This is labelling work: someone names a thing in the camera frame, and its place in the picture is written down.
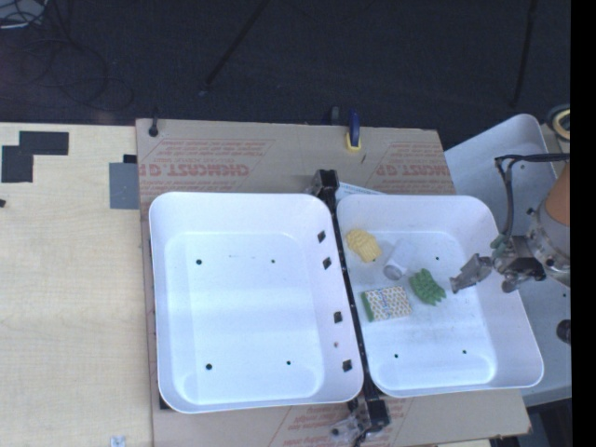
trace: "patterned package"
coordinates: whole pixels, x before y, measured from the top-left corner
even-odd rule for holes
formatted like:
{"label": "patterned package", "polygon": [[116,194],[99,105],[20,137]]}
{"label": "patterned package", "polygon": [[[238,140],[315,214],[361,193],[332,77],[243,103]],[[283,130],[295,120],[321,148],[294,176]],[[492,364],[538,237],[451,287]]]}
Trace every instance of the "patterned package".
{"label": "patterned package", "polygon": [[412,313],[406,291],[395,286],[362,293],[369,321],[407,317]]}

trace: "green toy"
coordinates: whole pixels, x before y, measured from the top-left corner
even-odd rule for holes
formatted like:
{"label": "green toy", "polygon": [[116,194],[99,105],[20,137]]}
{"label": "green toy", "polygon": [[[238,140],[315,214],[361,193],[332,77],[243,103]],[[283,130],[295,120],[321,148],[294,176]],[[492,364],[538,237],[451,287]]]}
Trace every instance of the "green toy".
{"label": "green toy", "polygon": [[410,277],[410,286],[416,296],[429,305],[434,306],[447,297],[445,290],[439,286],[426,268]]}

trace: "white tray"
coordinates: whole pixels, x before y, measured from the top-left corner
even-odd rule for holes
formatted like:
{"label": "white tray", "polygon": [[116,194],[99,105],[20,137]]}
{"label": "white tray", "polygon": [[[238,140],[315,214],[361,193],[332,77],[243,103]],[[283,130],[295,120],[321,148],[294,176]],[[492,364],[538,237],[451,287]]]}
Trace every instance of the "white tray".
{"label": "white tray", "polygon": [[323,202],[168,193],[151,205],[149,223],[158,383],[172,409],[358,395],[363,372]]}
{"label": "white tray", "polygon": [[[474,254],[490,255],[497,236],[493,214],[471,196],[363,196],[342,199],[337,218],[343,237],[360,228],[377,238],[383,255],[363,263],[344,241],[346,264],[359,311],[374,383],[387,395],[414,397],[448,392],[526,387],[537,384],[543,362],[520,295],[503,293],[495,271],[475,287],[453,294],[449,277]],[[406,239],[415,246],[406,275],[383,275],[391,247]],[[426,268],[446,299],[424,304],[408,276]],[[401,285],[412,314],[367,319],[360,293]]]}

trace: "cardboard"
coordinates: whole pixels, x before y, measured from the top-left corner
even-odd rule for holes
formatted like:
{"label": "cardboard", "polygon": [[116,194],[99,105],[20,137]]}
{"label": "cardboard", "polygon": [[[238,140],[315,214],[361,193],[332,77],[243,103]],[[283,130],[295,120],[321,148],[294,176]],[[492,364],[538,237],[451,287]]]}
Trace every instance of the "cardboard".
{"label": "cardboard", "polygon": [[[346,404],[182,414],[162,409],[156,377],[153,276],[148,208],[169,191],[302,193],[315,172],[335,169],[342,183],[387,194],[454,194],[434,130],[360,128],[361,149],[348,151],[347,128],[212,121],[136,122],[143,272],[156,447],[340,447],[330,427]],[[386,399],[392,422],[371,447],[520,435],[530,428],[517,389]]]}

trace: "dark floor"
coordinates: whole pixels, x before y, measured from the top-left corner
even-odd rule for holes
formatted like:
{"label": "dark floor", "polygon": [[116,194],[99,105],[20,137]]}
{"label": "dark floor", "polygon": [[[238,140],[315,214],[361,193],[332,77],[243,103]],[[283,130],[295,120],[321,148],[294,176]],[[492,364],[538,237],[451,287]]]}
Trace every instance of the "dark floor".
{"label": "dark floor", "polygon": [[269,0],[214,73],[263,1],[49,0],[21,28],[5,12],[0,120],[320,124],[338,106],[341,124],[354,108],[448,149],[570,100],[571,0],[535,0],[530,19],[533,0]]}

